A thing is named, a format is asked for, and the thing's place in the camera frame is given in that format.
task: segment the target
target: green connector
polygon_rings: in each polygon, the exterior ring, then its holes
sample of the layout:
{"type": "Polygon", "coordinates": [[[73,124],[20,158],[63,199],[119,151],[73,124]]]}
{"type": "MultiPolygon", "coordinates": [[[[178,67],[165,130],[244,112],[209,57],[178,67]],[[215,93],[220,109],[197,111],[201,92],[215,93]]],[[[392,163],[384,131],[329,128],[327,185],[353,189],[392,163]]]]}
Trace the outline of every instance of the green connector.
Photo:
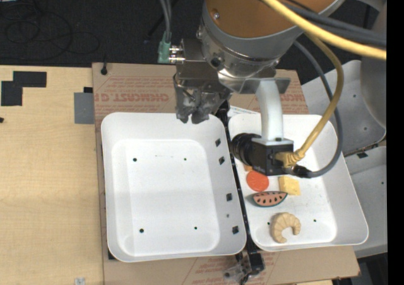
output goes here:
{"type": "Polygon", "coordinates": [[[170,63],[171,33],[169,38],[169,42],[166,42],[164,32],[163,38],[158,45],[158,63],[170,63]]]}

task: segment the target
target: yellow square toy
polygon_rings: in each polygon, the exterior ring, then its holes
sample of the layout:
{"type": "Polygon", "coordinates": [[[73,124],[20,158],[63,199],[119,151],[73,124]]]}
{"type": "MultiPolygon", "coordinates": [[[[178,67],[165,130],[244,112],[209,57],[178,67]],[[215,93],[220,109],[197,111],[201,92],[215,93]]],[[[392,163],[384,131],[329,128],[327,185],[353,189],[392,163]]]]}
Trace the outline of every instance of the yellow square toy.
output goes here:
{"type": "Polygon", "coordinates": [[[300,195],[299,181],[287,175],[279,178],[280,191],[286,192],[288,195],[300,195]]]}

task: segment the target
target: yellow cable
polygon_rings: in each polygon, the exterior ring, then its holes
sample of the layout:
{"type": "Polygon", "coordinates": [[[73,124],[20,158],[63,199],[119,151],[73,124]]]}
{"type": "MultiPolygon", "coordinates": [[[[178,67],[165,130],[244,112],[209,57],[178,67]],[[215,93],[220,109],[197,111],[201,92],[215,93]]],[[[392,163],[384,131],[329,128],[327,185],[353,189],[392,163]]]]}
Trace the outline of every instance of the yellow cable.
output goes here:
{"type": "Polygon", "coordinates": [[[327,121],[330,119],[331,115],[334,113],[336,105],[340,100],[343,88],[343,69],[340,60],[332,53],[332,51],[317,37],[313,37],[310,34],[307,34],[314,44],[316,44],[324,54],[330,59],[330,61],[334,64],[337,75],[336,88],[330,104],[328,105],[326,111],[321,117],[320,121],[317,123],[315,128],[310,133],[309,137],[307,137],[304,144],[296,151],[292,152],[283,152],[277,153],[275,158],[283,162],[284,167],[294,166],[296,162],[300,161],[306,154],[306,151],[310,148],[313,142],[316,140],[320,132],[323,130],[327,121]]]}
{"type": "Polygon", "coordinates": [[[381,60],[386,60],[387,58],[387,53],[385,50],[359,44],[323,30],[322,28],[310,23],[309,21],[300,17],[298,14],[294,13],[278,0],[262,0],[262,2],[274,9],[277,13],[281,14],[291,23],[303,29],[305,32],[311,34],[312,36],[318,37],[320,40],[326,43],[365,57],[372,57],[381,60]]]}

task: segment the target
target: tangled black wire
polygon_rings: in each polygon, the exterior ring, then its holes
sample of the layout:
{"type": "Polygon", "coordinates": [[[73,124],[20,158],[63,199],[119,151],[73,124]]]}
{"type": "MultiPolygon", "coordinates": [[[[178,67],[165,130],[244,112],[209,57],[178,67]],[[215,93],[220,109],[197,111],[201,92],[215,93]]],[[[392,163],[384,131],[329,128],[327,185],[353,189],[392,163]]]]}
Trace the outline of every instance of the tangled black wire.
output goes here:
{"type": "Polygon", "coordinates": [[[74,30],[65,17],[51,10],[49,0],[0,0],[0,59],[46,61],[65,52],[92,54],[99,47],[93,33],[74,30]],[[74,48],[82,42],[85,46],[91,42],[90,48],[74,48]]]}

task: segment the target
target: cardboard box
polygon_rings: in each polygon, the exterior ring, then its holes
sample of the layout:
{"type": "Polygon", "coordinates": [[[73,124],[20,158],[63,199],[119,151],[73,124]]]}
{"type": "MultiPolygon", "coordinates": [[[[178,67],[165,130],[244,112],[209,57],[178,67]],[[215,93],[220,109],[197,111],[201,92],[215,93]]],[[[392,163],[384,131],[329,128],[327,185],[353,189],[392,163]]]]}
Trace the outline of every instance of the cardboard box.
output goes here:
{"type": "MultiPolygon", "coordinates": [[[[168,259],[153,262],[124,263],[111,259],[107,248],[105,185],[102,163],[102,119],[112,112],[175,112],[175,91],[170,65],[93,64],[95,131],[97,138],[98,182],[105,284],[113,285],[194,285],[235,284],[223,278],[225,269],[235,263],[234,256],[168,259]]],[[[277,76],[291,82],[281,95],[284,113],[308,113],[295,71],[278,70],[277,76]]],[[[230,104],[259,111],[254,95],[234,95],[230,104]]],[[[358,276],[360,269],[351,246],[310,248],[284,252],[262,252],[265,270],[248,281],[250,285],[291,284],[358,276]]]]}

